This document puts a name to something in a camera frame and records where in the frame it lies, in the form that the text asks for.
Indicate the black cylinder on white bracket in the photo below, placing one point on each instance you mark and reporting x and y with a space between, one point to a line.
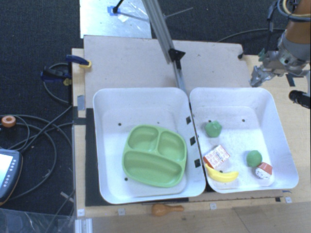
299 98

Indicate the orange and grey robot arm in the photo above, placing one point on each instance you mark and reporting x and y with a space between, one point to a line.
297 30

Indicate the green ball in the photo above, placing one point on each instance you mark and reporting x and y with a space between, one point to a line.
254 158

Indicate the white plastic tray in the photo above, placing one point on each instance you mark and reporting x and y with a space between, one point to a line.
238 135
114 159

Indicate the orange and white carton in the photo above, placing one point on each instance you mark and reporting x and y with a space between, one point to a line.
216 157

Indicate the yellow banana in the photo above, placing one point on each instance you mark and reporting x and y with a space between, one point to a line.
222 176

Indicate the green divided plate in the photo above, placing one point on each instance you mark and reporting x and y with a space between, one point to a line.
150 164

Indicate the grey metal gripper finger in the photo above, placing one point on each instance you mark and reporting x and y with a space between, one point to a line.
266 76
255 76

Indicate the thin black rod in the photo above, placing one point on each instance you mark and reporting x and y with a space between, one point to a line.
195 135

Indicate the tan toy drumstick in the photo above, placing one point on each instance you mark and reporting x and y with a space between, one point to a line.
162 209

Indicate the pale flat board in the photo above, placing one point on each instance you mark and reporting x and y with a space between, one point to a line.
131 64

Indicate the green toy pepper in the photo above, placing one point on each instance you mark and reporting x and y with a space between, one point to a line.
212 129

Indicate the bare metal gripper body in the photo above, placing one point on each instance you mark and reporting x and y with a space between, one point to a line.
274 62

